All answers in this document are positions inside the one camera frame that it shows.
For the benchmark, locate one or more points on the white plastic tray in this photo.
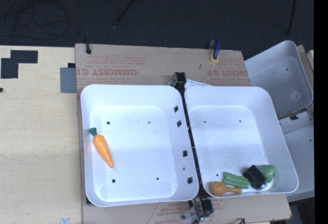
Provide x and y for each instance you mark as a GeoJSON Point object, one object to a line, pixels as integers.
{"type": "Point", "coordinates": [230, 146]}
{"type": "Point", "coordinates": [138, 153]}

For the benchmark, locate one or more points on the green toy beans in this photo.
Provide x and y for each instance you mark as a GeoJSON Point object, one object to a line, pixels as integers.
{"type": "Point", "coordinates": [233, 179]}

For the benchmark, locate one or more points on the thin black rod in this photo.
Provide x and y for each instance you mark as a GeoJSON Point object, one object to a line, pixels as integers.
{"type": "Point", "coordinates": [191, 138]}

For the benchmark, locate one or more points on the brown cardboard board red print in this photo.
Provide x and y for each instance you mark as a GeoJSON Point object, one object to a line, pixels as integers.
{"type": "Point", "coordinates": [153, 64]}

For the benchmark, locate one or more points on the black box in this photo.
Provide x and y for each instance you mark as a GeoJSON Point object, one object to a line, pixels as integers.
{"type": "Point", "coordinates": [253, 175]}

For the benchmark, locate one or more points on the green toy pepper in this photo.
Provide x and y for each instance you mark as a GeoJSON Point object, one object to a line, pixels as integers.
{"type": "Point", "coordinates": [269, 171]}

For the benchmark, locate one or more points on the orange toy chicken drumstick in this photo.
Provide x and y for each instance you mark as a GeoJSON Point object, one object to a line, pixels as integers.
{"type": "Point", "coordinates": [217, 188]}

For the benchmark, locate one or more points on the orange carrot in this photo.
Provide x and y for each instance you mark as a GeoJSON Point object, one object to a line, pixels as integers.
{"type": "Point", "coordinates": [102, 148]}

